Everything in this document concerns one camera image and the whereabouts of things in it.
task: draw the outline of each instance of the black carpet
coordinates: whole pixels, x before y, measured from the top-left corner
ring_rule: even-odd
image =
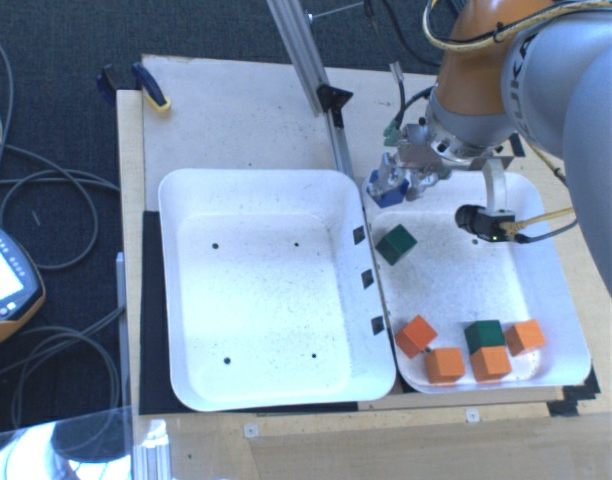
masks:
[[[361,0],[302,0],[313,14]],[[389,0],[402,29],[421,57],[440,53],[423,39],[427,0]],[[389,48],[407,72],[435,73],[436,66],[407,55],[379,10]],[[448,32],[454,14],[437,11],[436,26]],[[388,70],[361,7],[315,20],[313,32],[325,65]],[[130,66],[142,54],[288,63],[265,0],[0,0],[0,43],[15,76],[9,143],[49,158],[61,167],[87,171],[120,183],[115,111],[96,87],[112,64],[121,88],[133,88]],[[5,117],[7,82],[0,58],[0,114]],[[7,152],[1,179],[45,169]],[[8,185],[0,186],[0,209]],[[99,235],[77,264],[45,270],[48,298],[25,329],[45,325],[84,329],[117,305],[115,259],[122,250],[118,194],[90,187]],[[3,225],[43,265],[67,262],[86,249],[93,231],[84,199],[69,185],[24,187],[7,204]],[[18,333],[0,345],[0,370],[28,357],[42,335]],[[110,326],[95,339],[118,364],[118,332]],[[0,375],[0,432],[13,428],[11,400],[20,368]],[[100,356],[78,344],[42,364],[28,378],[21,399],[21,425],[70,418],[107,409],[109,381]]]

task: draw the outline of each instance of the robotic arm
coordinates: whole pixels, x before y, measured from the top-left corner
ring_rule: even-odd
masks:
[[[612,297],[612,0],[467,0],[425,119],[387,138],[367,190],[382,207],[414,200],[455,169],[482,170],[486,208],[457,224],[490,241],[513,239],[495,150],[518,132],[564,162],[577,221]]]

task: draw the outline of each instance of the handheld device with screen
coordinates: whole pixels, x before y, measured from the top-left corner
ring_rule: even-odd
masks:
[[[37,267],[0,228],[0,343],[26,324],[45,299],[46,290]]]

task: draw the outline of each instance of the dark green cube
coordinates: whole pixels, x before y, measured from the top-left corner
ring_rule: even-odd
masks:
[[[466,327],[464,334],[471,355],[482,347],[506,345],[499,320],[478,320]]]
[[[417,240],[401,224],[389,231],[375,249],[391,265],[397,263],[417,243]]]

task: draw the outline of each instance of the orange block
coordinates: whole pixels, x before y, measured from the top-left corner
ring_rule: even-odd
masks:
[[[397,333],[395,343],[411,359],[425,350],[437,337],[437,332],[420,315],[413,318]]]
[[[498,380],[511,372],[506,347],[482,347],[470,356],[473,374],[478,382]]]
[[[462,351],[457,347],[433,349],[424,362],[431,384],[453,383],[466,373]]]
[[[546,344],[541,327],[534,318],[518,322],[504,332],[504,339],[512,356],[532,352]]]

